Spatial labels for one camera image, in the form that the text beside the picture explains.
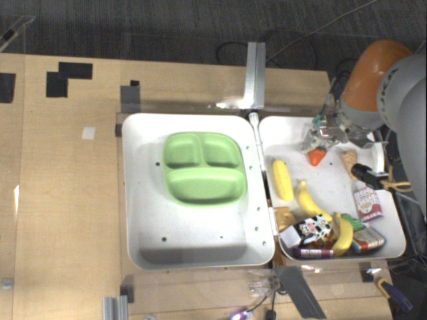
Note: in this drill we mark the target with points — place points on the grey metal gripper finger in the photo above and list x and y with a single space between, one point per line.
328 143
308 142

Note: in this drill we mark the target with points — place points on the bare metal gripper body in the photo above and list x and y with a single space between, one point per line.
337 133

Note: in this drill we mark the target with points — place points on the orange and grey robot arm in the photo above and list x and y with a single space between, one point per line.
373 78

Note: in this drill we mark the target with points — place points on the red strawberry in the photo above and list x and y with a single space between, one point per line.
317 157

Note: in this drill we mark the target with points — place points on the beige waffle cone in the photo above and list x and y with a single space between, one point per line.
348 160

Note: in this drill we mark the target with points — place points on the white plastic tray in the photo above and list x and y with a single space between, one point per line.
327 185
200 232

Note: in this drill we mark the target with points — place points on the yellow corn cob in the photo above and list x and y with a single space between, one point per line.
283 180

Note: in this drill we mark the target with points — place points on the yellow banana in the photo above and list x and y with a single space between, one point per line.
308 200
345 238

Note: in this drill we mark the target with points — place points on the pink and white carton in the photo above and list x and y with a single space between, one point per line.
367 205

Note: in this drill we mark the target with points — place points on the brown toast slice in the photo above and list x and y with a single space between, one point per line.
283 217

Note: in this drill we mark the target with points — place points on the green ribbed toy vegetable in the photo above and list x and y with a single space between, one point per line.
355 222

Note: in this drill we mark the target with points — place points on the cow print milk carton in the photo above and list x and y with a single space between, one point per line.
310 230

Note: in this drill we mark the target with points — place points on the purple bottle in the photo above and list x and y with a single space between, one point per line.
312 253

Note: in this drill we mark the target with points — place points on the green divided plate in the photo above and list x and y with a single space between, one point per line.
203 178

